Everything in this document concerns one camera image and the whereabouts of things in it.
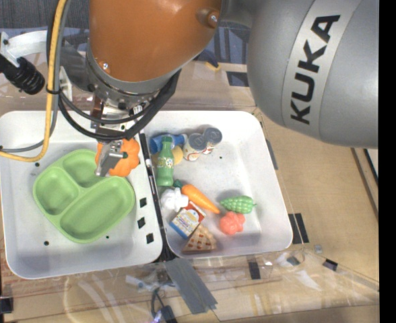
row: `green plate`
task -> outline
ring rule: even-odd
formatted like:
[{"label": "green plate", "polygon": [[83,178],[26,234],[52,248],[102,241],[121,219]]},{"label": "green plate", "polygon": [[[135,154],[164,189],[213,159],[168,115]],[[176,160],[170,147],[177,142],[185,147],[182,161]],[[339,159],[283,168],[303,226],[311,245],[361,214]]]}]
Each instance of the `green plate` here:
[{"label": "green plate", "polygon": [[99,177],[95,152],[73,151],[41,173],[33,187],[36,204],[67,238],[90,243],[120,222],[135,204],[123,177]]}]

